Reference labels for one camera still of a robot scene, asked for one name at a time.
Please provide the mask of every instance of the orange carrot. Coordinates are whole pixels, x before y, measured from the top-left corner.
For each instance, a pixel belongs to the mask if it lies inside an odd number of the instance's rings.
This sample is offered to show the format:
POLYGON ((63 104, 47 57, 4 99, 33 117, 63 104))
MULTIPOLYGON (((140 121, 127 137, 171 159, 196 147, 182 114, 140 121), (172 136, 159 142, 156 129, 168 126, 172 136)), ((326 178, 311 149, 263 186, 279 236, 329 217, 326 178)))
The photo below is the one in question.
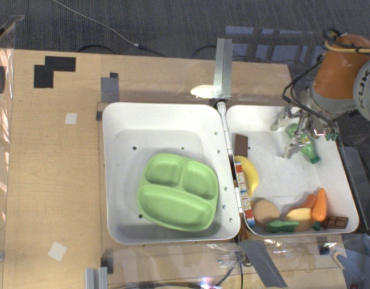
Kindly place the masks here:
POLYGON ((318 192, 318 198, 315 202, 315 205, 312 208, 311 216, 312 219, 317 222, 322 222, 325 220, 327 215, 327 202, 325 198, 325 190, 321 188, 318 192))
POLYGON ((309 194, 306 201, 299 208, 310 208, 310 209, 312 209, 313 206, 316 203, 316 198, 317 198, 316 195, 309 194))

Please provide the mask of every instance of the toy banana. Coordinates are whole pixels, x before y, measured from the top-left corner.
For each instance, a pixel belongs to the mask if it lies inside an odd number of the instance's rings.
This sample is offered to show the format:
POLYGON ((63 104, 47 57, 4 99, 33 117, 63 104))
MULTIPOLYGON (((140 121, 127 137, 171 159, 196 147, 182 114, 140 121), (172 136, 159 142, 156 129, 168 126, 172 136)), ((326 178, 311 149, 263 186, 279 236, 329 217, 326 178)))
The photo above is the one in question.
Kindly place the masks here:
POLYGON ((240 162, 243 168, 243 171, 246 175, 246 180, 248 181, 248 194, 252 197, 253 191, 259 184, 259 174, 253 163, 246 157, 236 155, 234 161, 240 162))

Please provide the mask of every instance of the gray floor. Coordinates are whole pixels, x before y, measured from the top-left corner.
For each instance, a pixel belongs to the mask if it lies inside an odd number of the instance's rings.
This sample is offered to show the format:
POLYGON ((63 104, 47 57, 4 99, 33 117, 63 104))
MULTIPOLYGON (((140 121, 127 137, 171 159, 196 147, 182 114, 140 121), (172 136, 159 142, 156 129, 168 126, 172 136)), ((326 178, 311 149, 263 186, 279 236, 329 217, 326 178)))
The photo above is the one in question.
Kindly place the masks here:
MULTIPOLYGON (((228 26, 316 32, 335 27, 370 39, 370 0, 58 1, 168 57, 189 58, 196 48, 225 37, 228 26)), ((18 14, 25 19, 17 26, 17 48, 76 51, 99 44, 120 54, 155 55, 50 0, 0 0, 0 26, 18 14)), ((214 59, 214 54, 209 48, 197 58, 214 59)), ((370 123, 359 115, 339 123, 344 142, 359 150, 370 180, 370 123)))

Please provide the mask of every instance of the wooden table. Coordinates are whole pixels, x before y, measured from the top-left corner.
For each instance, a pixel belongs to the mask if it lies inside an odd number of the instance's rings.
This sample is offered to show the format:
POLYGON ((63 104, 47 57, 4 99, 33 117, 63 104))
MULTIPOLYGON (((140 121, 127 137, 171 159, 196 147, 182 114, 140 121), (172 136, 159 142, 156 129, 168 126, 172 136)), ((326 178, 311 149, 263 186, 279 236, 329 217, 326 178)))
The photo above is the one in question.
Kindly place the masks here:
MULTIPOLYGON (((99 267, 106 243, 117 247, 115 252, 120 256, 129 256, 136 266, 149 258, 151 270, 142 273, 138 268, 139 277, 159 274, 176 278, 180 273, 160 267, 173 253, 162 254, 159 248, 147 251, 142 246, 129 248, 106 240, 96 121, 101 78, 118 73, 122 101, 202 104, 203 100, 189 92, 195 86, 212 84, 214 61, 25 50, 14 54, 4 273, 0 270, 3 288, 83 288, 85 268, 99 267), (35 89, 34 65, 43 65, 47 55, 76 57, 76 70, 54 72, 53 89, 35 89), (77 114, 76 124, 65 123, 68 113, 77 114), (54 242, 67 248, 61 261, 48 255, 54 242)), ((289 81, 287 66, 233 63, 232 95, 236 101, 284 105, 280 93, 289 81)), ((331 240, 341 245, 341 237, 331 240)), ((312 288, 345 286, 333 260, 315 252, 315 239, 286 243, 291 256, 274 260, 290 288, 301 288, 301 281, 312 282, 312 288), (305 252, 294 253, 293 245, 305 252)), ((192 265, 201 252, 204 259, 212 261, 206 272, 224 274, 206 246, 181 247, 177 250, 183 254, 184 266, 187 260, 192 265)), ((114 284, 127 280, 122 266, 116 269, 120 269, 118 276, 109 275, 109 279, 114 279, 114 284)), ((253 268, 244 272, 245 288, 263 288, 253 268)), ((226 288, 239 288, 240 277, 237 271, 233 274, 236 276, 224 282, 226 288)))

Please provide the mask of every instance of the white paper square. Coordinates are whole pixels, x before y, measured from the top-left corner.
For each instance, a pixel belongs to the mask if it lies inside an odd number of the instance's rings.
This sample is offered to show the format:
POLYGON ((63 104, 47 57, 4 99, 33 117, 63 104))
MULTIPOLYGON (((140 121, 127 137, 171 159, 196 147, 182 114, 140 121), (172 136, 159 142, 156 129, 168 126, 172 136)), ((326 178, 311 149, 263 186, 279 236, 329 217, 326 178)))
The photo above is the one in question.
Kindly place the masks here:
POLYGON ((62 258, 64 256, 64 253, 66 253, 67 247, 63 246, 62 244, 58 242, 54 242, 48 252, 48 255, 55 259, 58 260, 59 262, 62 261, 62 258))
POLYGON ((77 113, 67 113, 65 124, 77 124, 77 113))

